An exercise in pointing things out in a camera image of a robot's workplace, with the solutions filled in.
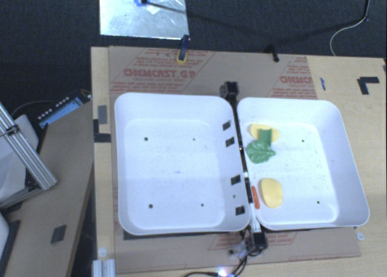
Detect white plastic tray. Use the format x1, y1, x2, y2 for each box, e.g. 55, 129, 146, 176
114, 92, 252, 236
236, 97, 371, 231

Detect thin black and white rod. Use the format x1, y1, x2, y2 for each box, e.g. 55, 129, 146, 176
230, 96, 261, 232

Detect yellow round slice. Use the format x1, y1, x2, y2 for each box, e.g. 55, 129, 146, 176
249, 123, 279, 143

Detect brown cardboard board red print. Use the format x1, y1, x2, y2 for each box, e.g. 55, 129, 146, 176
108, 45, 362, 275

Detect green leaf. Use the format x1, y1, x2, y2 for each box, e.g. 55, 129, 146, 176
245, 129, 276, 165

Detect orange carrot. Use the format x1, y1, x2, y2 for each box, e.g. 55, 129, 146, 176
252, 185, 261, 210

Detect yellow oval slice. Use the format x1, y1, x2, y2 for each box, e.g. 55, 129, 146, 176
260, 178, 284, 209

